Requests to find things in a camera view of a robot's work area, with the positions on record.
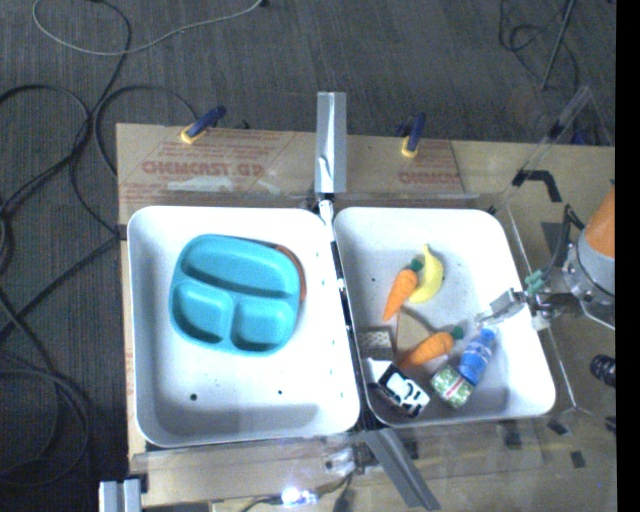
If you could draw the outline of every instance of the black floor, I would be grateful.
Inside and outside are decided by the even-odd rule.
[[[94,510],[127,474],[114,126],[314,131],[318,91],[348,131],[537,142],[580,86],[615,142],[616,5],[562,1],[0,0],[0,510]],[[96,52],[119,52],[103,56]]]

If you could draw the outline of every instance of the blue and yellow clamp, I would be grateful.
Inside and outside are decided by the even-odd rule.
[[[227,113],[227,109],[222,105],[218,105],[210,110],[195,123],[190,124],[180,132],[180,138],[187,144],[193,144],[196,140],[204,135],[209,126],[215,127],[218,121]]]
[[[411,115],[398,126],[396,137],[404,137],[402,141],[402,154],[407,158],[414,158],[418,154],[418,142],[424,131],[424,123],[427,116],[424,112]]]

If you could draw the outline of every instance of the blue bottle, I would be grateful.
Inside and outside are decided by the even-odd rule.
[[[474,386],[478,385],[491,358],[495,337],[491,329],[481,329],[480,334],[469,342],[460,358],[458,372]]]

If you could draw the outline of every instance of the green can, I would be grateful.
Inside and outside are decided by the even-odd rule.
[[[444,365],[431,379],[431,387],[448,405],[457,409],[469,400],[473,385],[454,368]]]

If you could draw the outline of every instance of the white cable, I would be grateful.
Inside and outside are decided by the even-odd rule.
[[[48,37],[50,37],[51,39],[53,39],[56,43],[59,43],[63,46],[66,46],[67,48],[71,48],[72,50],[76,50],[78,52],[82,52],[82,53],[88,53],[89,55],[100,55],[103,57],[116,57],[119,55],[124,55],[127,53],[134,53],[134,52],[139,52],[142,50],[146,50],[148,48],[151,48],[152,46],[155,46],[156,44],[164,41],[165,39],[169,39],[170,37],[176,35],[179,32],[184,32],[186,30],[191,30],[193,28],[197,28],[197,27],[202,27],[204,25],[210,25],[212,23],[218,23],[220,21],[227,21],[227,20],[231,20],[233,18],[238,18],[239,16],[243,16],[245,14],[249,14],[251,11],[253,11],[256,7],[258,7],[260,5],[260,3],[262,2],[262,0],[257,0],[257,2],[255,2],[251,7],[243,10],[243,11],[238,11],[234,14],[229,14],[228,16],[222,16],[220,18],[214,18],[211,20],[205,20],[205,21],[200,21],[198,23],[193,23],[191,25],[186,25],[184,27],[180,27],[177,28],[175,30],[172,30],[171,32],[166,33],[165,35],[163,35],[162,37],[159,37],[158,39],[155,39],[154,41],[151,41],[150,43],[147,43],[143,46],[138,46],[136,48],[131,48],[129,50],[122,50],[119,52],[97,52],[94,50],[88,50],[86,48],[82,48],[80,46],[75,46],[71,43],[68,43],[66,41],[64,41],[63,39],[60,39],[59,37],[53,35],[51,32],[49,32],[46,28],[44,28],[42,26],[42,24],[40,23],[40,20],[38,19],[38,5],[40,5],[40,2],[42,0],[35,0],[35,2],[33,3],[33,8],[31,10],[31,14],[33,17],[33,21],[35,22],[35,24],[37,25],[37,27]]]

